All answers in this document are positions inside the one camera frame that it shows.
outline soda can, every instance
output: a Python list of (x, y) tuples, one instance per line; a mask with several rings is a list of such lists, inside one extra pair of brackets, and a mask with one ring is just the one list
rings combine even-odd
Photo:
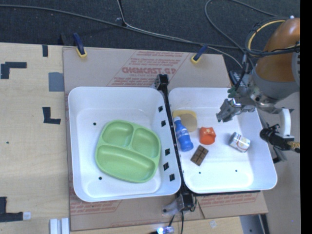
[(244, 153), (250, 146), (250, 140), (238, 134), (237, 132), (234, 132), (230, 137), (229, 145)]

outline cardboard sheet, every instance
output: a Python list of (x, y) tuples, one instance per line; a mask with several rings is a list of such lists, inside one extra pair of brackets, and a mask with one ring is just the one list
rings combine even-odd
[[(222, 55), (203, 54), (199, 63), (190, 58), (194, 53), (86, 48), (80, 58), (75, 47), (64, 47), (64, 89), (69, 169), (71, 230), (90, 230), (118, 226), (167, 223), (171, 216), (161, 208), (175, 196), (137, 198), (88, 203), (80, 200), (72, 183), (71, 144), (67, 97), (79, 86), (151, 87), (158, 74), (168, 74), (169, 90), (176, 87), (230, 87)], [(194, 212), (185, 220), (266, 213), (261, 192), (197, 197)]]

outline black tape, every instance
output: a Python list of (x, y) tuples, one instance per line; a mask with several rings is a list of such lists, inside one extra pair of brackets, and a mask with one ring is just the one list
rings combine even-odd
[(6, 61), (5, 65), (9, 68), (27, 68), (27, 62)]
[(1, 64), (0, 79), (9, 79), (9, 74), (10, 74), (10, 69), (5, 64)]
[(43, 123), (60, 124), (60, 119), (51, 119), (50, 107), (43, 107), (42, 110), (43, 110), (43, 116), (44, 116)]
[(42, 56), (43, 57), (48, 57), (48, 45), (43, 45), (42, 46)]
[(23, 212), (7, 213), (6, 197), (0, 197), (0, 222), (13, 222), (22, 220), (23, 220)]
[(9, 79), (10, 68), (27, 68), (27, 62), (6, 61), (1, 64), (0, 79)]
[(0, 197), (0, 214), (5, 213), (6, 197)]

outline bottle cap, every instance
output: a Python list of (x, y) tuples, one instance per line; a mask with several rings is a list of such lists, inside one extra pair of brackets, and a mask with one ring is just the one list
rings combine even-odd
[(174, 122), (176, 122), (177, 120), (181, 120), (181, 118), (179, 116), (174, 117)]

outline black bracket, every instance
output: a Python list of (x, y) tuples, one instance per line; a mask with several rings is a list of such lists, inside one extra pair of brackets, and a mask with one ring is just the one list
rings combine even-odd
[(179, 201), (183, 202), (183, 206), (182, 206), (181, 211), (188, 211), (188, 210), (192, 211), (194, 209), (194, 206), (195, 206), (194, 196), (193, 196), (193, 193), (190, 191), (190, 189), (188, 189), (186, 187), (185, 182), (184, 182), (184, 178), (183, 178), (183, 172), (182, 172), (179, 152), (178, 152), (178, 148), (177, 148), (174, 123), (173, 123), (173, 119), (172, 119), (172, 114), (171, 114), (170, 104), (169, 104), (169, 98), (168, 98), (168, 84), (169, 84), (168, 75), (162, 75), (162, 74), (157, 75), (157, 78), (155, 80), (155, 87), (158, 91), (162, 92), (163, 97), (164, 97), (167, 117), (168, 117), (170, 130), (171, 130), (171, 136), (172, 136), (172, 140), (173, 140), (174, 147), (175, 147), (175, 156), (177, 159), (180, 177), (181, 177), (181, 187), (180, 187), (179, 191), (176, 193), (176, 198), (177, 199), (180, 198), (181, 200), (179, 200)]

